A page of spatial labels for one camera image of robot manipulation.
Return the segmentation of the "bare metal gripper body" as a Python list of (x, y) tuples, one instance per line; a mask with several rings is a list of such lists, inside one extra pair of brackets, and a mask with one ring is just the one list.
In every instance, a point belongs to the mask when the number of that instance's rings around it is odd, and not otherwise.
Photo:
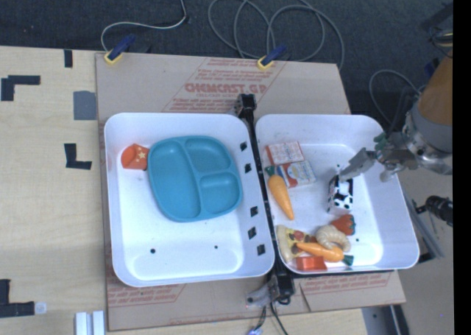
[(420, 133), (381, 133), (375, 137), (376, 160), (384, 170), (380, 174), (382, 182), (390, 180), (405, 169), (427, 169), (440, 175), (452, 175), (453, 167), (445, 162), (450, 156), (428, 143)]

